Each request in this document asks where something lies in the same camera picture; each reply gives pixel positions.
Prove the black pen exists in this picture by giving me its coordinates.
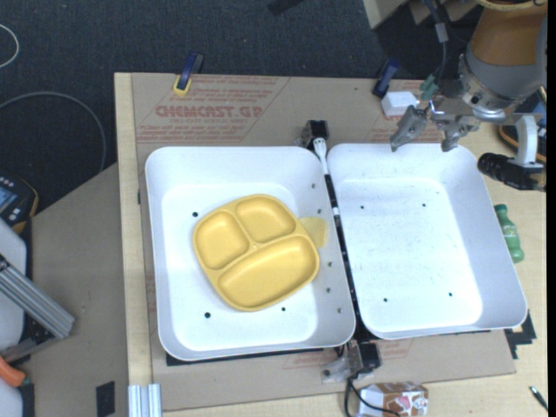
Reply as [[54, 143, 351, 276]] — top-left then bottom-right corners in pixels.
[[528, 385, 549, 411]]

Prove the brown cardboard board red print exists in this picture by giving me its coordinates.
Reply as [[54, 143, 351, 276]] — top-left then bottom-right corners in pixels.
[[129, 72, 519, 413]]

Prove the green plastic bottle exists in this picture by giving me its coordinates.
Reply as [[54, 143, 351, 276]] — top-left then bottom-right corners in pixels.
[[493, 202, 526, 264]]

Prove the brown and white carton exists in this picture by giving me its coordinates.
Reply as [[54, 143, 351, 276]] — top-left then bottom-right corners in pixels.
[[358, 381, 430, 417]]

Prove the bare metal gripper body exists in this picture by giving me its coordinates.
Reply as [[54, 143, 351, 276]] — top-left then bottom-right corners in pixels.
[[428, 72, 510, 132]]

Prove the pale yellow flat slice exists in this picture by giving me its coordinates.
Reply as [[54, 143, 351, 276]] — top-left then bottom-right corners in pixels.
[[299, 215, 328, 249]]

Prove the yellow divided plate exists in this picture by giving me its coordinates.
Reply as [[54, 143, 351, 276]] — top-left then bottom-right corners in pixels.
[[191, 193, 321, 314]]

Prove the white plastic tray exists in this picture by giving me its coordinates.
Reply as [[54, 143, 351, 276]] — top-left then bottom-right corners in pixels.
[[325, 142, 529, 341], [143, 145, 358, 361]]

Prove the black cylinder on white bracket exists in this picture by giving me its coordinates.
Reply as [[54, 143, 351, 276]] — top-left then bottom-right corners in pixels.
[[477, 115, 546, 192]]

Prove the thin black and white rod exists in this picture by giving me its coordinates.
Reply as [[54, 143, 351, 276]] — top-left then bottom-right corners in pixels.
[[313, 138, 362, 343]]

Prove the black block with thin wires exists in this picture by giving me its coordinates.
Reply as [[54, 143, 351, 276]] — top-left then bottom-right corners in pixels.
[[320, 340, 383, 385], [296, 119, 330, 148]]

